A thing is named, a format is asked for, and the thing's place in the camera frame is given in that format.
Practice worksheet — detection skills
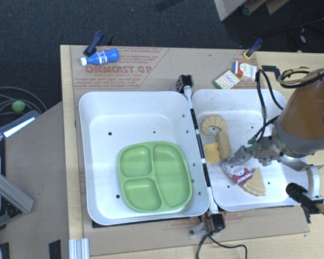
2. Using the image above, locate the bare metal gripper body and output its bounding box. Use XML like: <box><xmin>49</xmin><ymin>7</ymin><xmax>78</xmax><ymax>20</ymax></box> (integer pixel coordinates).
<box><xmin>251</xmin><ymin>135</ymin><xmax>285</xmax><ymax>167</ymax></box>

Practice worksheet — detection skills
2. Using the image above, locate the red and white packet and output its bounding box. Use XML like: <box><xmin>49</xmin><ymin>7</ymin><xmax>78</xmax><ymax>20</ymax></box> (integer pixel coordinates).
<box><xmin>220</xmin><ymin>162</ymin><xmax>253</xmax><ymax>186</ymax></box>

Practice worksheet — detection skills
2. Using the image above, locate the tan toy bread roll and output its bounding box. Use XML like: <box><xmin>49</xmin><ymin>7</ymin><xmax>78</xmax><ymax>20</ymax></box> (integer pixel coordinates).
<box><xmin>215</xmin><ymin>131</ymin><xmax>232</xmax><ymax>161</ymax></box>

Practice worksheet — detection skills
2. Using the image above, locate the yellow toy cheese block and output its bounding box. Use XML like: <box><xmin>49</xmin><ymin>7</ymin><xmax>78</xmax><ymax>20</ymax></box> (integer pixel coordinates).
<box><xmin>204</xmin><ymin>142</ymin><xmax>221</xmax><ymax>165</ymax></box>

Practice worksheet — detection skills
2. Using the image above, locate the tan toy pizza slice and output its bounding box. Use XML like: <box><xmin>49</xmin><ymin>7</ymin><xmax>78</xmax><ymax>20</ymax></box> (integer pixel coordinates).
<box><xmin>242</xmin><ymin>167</ymin><xmax>267</xmax><ymax>197</ymax></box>

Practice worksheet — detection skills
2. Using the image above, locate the thin black and white rod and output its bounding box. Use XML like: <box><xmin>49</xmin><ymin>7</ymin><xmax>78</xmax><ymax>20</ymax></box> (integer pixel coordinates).
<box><xmin>183</xmin><ymin>86</ymin><xmax>219</xmax><ymax>214</ymax></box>

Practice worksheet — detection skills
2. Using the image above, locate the tan toy croissant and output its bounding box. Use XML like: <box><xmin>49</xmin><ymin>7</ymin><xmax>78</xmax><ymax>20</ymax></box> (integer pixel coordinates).
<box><xmin>200</xmin><ymin>114</ymin><xmax>229</xmax><ymax>138</ymax></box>

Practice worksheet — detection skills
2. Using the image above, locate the white plastic tray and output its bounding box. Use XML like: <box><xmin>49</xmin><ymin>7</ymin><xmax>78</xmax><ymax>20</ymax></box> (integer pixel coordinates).
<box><xmin>191</xmin><ymin>88</ymin><xmax>310</xmax><ymax>212</ymax></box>
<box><xmin>78</xmin><ymin>91</ymin><xmax>211</xmax><ymax>226</ymax></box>

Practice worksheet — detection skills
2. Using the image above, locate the white carton with coloured dots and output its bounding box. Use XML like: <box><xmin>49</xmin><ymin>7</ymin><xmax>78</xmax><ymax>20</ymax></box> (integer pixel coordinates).
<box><xmin>213</xmin><ymin>70</ymin><xmax>241</xmax><ymax>90</ymax></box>

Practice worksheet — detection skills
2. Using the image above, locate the white red and blue carton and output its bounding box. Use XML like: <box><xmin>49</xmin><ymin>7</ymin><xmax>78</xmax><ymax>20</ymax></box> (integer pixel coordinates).
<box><xmin>232</xmin><ymin>60</ymin><xmax>258</xmax><ymax>82</ymax></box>

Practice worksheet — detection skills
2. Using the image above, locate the green divided plate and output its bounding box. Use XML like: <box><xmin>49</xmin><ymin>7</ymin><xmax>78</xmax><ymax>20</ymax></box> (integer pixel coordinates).
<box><xmin>117</xmin><ymin>141</ymin><xmax>193</xmax><ymax>213</ymax></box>

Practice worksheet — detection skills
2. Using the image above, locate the brown cardboard board red print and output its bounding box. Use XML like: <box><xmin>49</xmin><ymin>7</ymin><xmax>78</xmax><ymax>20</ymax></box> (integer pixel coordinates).
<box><xmin>70</xmin><ymin>46</ymin><xmax>311</xmax><ymax>256</ymax></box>

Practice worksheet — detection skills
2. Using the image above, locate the blue bottle with white cap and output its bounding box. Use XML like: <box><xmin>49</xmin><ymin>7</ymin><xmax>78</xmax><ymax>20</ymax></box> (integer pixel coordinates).
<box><xmin>80</xmin><ymin>48</ymin><xmax>120</xmax><ymax>66</ymax></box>

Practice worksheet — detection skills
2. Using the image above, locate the green ball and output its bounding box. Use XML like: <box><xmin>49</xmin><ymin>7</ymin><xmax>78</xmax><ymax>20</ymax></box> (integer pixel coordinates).
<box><xmin>11</xmin><ymin>100</ymin><xmax>26</xmax><ymax>113</ymax></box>

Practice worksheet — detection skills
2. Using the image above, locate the black cylinder on white bracket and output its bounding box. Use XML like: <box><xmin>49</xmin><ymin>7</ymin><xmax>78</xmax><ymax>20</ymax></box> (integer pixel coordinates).
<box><xmin>280</xmin><ymin>155</ymin><xmax>324</xmax><ymax>214</ymax></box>

